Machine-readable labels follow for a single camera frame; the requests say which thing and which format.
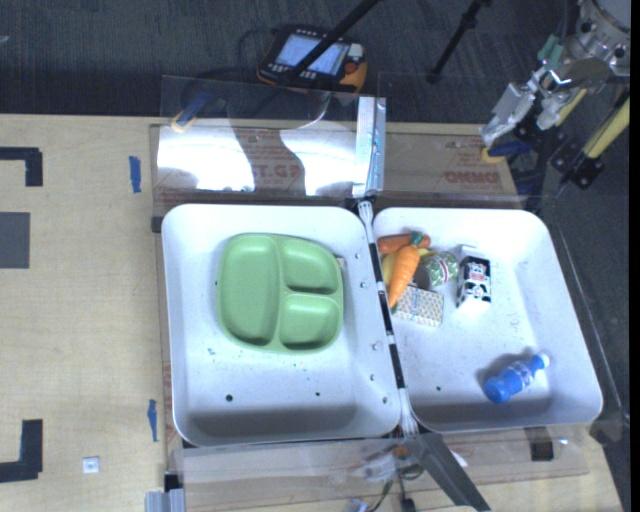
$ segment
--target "green can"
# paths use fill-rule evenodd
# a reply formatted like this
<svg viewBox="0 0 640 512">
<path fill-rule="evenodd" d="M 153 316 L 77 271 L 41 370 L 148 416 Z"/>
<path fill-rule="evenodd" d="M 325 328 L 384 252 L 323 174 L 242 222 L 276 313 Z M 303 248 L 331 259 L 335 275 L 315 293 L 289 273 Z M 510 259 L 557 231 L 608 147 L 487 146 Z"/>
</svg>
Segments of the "green can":
<svg viewBox="0 0 640 512">
<path fill-rule="evenodd" d="M 429 275 L 430 288 L 441 286 L 458 276 L 458 258 L 447 251 L 429 256 L 423 266 Z"/>
</svg>

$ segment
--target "black square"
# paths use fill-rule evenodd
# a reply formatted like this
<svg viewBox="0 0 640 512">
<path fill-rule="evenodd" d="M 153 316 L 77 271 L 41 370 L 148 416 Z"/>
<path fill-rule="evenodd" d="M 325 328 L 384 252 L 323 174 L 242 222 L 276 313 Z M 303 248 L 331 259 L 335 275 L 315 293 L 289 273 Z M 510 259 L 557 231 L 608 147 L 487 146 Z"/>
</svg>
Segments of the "black square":
<svg viewBox="0 0 640 512">
<path fill-rule="evenodd" d="M 29 268 L 30 213 L 0 212 L 0 268 Z"/>
</svg>

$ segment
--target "wooden table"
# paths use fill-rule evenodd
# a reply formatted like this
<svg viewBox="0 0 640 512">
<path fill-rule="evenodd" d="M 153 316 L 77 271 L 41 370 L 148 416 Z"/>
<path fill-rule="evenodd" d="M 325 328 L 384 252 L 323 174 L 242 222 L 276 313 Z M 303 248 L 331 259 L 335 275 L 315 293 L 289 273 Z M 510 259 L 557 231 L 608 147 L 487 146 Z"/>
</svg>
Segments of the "wooden table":
<svg viewBox="0 0 640 512">
<path fill-rule="evenodd" d="M 0 212 L 30 214 L 28 268 L 0 268 L 0 461 L 19 459 L 23 420 L 43 421 L 43 470 L 35 480 L 0 483 L 0 510 L 141 511 L 145 493 L 163 487 L 167 444 L 150 229 L 149 128 L 157 121 L 0 116 L 0 146 L 37 147 L 44 155 L 41 187 L 25 186 L 24 162 L 0 161 Z M 131 181 L 135 159 L 139 192 Z M 150 400 L 157 404 L 157 441 Z M 582 448 L 586 474 L 480 485 L 480 492 L 494 510 L 621 510 L 601 447 L 586 436 Z M 99 472 L 83 472 L 86 457 L 99 457 Z M 430 510 L 450 506 L 440 490 L 413 497 Z M 394 506 L 386 500 L 379 510 Z M 343 507 L 344 500 L 264 510 Z"/>
</svg>

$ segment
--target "plastic water bottle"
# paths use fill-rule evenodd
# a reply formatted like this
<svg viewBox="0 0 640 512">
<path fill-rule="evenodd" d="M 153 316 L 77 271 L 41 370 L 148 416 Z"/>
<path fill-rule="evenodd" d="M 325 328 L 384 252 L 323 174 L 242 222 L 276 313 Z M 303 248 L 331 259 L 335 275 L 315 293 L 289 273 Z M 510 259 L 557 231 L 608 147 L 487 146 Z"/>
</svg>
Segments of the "plastic water bottle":
<svg viewBox="0 0 640 512">
<path fill-rule="evenodd" d="M 538 370 L 549 366 L 549 356 L 541 353 L 529 360 L 516 361 L 502 370 L 499 375 L 490 377 L 484 383 L 484 393 L 496 404 L 506 402 L 516 393 L 529 387 Z"/>
</svg>

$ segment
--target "green plate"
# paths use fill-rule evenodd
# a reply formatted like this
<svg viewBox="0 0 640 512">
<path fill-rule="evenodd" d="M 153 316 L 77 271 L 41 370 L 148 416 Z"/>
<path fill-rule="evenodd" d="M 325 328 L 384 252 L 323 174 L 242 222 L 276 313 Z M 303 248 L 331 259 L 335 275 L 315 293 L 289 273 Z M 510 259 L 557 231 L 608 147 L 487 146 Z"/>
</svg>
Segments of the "green plate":
<svg viewBox="0 0 640 512">
<path fill-rule="evenodd" d="M 321 350 L 342 327 L 342 288 L 338 262 L 322 245 L 284 235 L 238 235 L 222 254 L 218 320 L 243 346 Z"/>
</svg>

